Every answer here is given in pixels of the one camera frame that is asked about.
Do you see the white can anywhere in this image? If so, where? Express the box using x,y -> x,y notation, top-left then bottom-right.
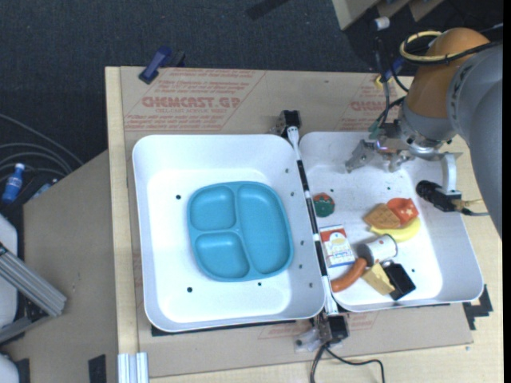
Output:
360,233 -> 399,266

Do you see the blue plastic bottle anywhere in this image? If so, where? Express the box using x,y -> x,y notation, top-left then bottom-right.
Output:
1,162 -> 26,205

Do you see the tan toy waffle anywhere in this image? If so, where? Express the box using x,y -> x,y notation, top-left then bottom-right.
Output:
362,202 -> 402,231

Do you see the yellow cheese wedge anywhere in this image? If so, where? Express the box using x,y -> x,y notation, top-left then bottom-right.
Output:
360,263 -> 397,296

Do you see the thin black and white rod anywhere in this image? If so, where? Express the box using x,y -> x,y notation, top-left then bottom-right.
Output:
287,127 -> 335,315

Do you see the black cylinder on white bracket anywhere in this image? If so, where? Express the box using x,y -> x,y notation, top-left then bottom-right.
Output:
415,152 -> 464,213

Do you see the white plastic tray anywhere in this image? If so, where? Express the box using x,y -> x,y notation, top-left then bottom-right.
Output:
298,130 -> 485,313
131,133 -> 327,333

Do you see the red box with white star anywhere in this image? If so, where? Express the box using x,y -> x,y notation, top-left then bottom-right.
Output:
386,197 -> 421,224

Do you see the black box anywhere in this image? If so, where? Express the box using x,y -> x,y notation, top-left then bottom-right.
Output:
382,263 -> 418,301

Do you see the yellow banana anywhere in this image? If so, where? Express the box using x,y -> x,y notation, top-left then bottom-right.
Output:
368,215 -> 422,243

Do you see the red and white carton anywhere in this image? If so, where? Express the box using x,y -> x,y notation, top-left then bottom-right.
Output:
319,223 -> 357,270

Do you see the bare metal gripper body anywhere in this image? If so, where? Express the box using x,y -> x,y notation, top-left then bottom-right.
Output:
370,120 -> 448,161

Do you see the red and green toy tomato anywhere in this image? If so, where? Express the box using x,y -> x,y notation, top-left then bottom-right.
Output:
311,191 -> 337,219

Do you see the blue divided plate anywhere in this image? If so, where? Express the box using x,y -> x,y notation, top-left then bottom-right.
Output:
186,180 -> 295,283

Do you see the orange sausage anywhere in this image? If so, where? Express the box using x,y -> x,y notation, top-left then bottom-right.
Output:
330,257 -> 369,294

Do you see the brown cardboard board red print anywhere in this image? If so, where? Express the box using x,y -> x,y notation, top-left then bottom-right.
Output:
119,66 -> 486,378

